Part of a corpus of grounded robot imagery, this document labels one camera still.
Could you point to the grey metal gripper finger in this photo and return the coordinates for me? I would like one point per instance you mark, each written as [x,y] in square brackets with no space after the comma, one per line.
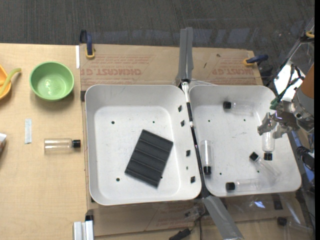
[267,124]
[279,132]

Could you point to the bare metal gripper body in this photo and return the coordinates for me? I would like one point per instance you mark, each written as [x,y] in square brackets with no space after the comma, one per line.
[290,116]

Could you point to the clear plastic bottle black cap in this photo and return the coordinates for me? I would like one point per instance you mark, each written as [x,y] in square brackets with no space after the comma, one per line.
[243,185]
[206,156]
[238,106]
[290,224]
[263,165]
[268,145]
[60,145]

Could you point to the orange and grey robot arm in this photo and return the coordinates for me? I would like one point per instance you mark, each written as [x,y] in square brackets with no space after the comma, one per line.
[308,84]

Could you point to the white plastic tray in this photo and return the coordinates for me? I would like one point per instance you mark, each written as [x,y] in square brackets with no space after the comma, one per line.
[117,144]
[232,144]

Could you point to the black ribbed rectangular mat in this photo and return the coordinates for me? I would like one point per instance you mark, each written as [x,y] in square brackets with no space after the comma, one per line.
[149,158]

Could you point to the brown cardboard board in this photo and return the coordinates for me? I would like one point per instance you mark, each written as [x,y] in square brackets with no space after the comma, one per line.
[140,66]

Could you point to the green bowl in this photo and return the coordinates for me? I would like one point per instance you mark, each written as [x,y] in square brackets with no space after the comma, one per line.
[51,81]

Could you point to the orange divided plate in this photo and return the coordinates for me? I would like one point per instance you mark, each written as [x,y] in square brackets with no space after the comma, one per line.
[5,89]

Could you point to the black cylinder on white bracket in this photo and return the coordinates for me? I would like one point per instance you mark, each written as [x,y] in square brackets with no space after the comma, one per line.
[305,157]

